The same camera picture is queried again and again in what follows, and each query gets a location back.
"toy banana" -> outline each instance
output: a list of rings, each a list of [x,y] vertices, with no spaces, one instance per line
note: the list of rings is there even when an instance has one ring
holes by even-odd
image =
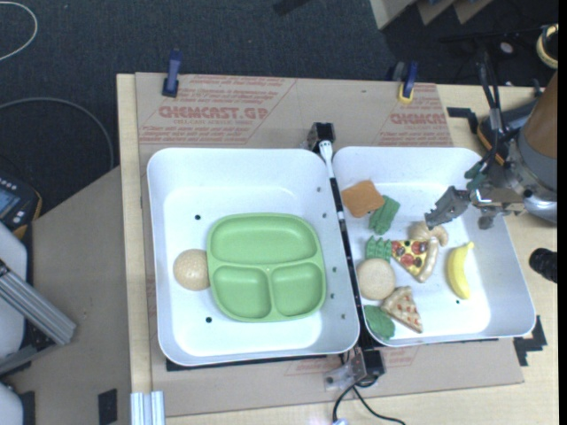
[[[447,261],[447,277],[449,285],[454,293],[461,299],[470,298],[470,287],[467,277],[464,273],[464,261],[467,253],[475,246],[473,242],[466,243],[461,247],[455,247],[449,253]]]

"white tray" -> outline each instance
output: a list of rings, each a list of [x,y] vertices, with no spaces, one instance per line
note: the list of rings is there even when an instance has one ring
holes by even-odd
[[[341,353],[359,322],[329,177],[306,150],[167,148],[147,167],[159,344],[183,366]],[[226,317],[210,288],[190,291],[173,275],[177,255],[206,248],[209,228],[238,213],[290,213],[319,236],[327,298],[299,320],[247,323]]]
[[[461,148],[378,148],[347,147],[333,159],[339,188],[345,189],[362,180],[374,182],[377,190],[400,203],[391,229],[384,239],[406,239],[409,227],[423,220],[435,202],[454,185],[465,189],[464,172],[479,156]],[[353,262],[364,260],[365,245],[375,235],[369,229],[369,215],[354,218],[345,209]],[[498,216],[488,230],[478,228],[480,211],[470,206],[460,218],[444,224],[449,234],[446,247],[439,247],[439,257],[431,277],[416,281],[392,259],[397,286],[411,286],[424,331],[396,324],[395,336],[380,343],[389,346],[433,344],[479,340],[528,334],[535,325],[535,311],[524,275],[504,219]],[[472,241],[475,244],[466,258],[465,272],[471,296],[459,298],[446,279],[446,262],[450,250]],[[364,305],[379,305],[361,298]]]

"green plate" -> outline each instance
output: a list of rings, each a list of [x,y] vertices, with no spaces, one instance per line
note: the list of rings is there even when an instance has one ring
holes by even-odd
[[[317,311],[326,291],[317,234],[306,221],[281,213],[234,214],[207,236],[214,300],[240,321],[284,321]]]

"blue clip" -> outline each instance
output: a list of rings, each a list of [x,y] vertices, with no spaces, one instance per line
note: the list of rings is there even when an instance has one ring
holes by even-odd
[[[173,49],[169,53],[169,68],[167,70],[167,78],[163,81],[163,89],[161,94],[167,97],[177,97],[177,89],[179,81],[177,74],[179,74],[179,67],[181,66],[181,51]]]
[[[400,85],[400,93],[398,99],[404,103],[409,104],[414,99],[414,84],[417,77],[417,62],[412,61],[408,68],[408,77]]]

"toy pizza slice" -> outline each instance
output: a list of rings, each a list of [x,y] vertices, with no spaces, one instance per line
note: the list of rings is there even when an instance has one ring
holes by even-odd
[[[392,257],[418,282],[425,282],[433,273],[437,261],[439,240],[403,239],[392,241]]]
[[[423,332],[422,319],[417,311],[411,287],[398,287],[380,306],[392,318],[415,332]]]

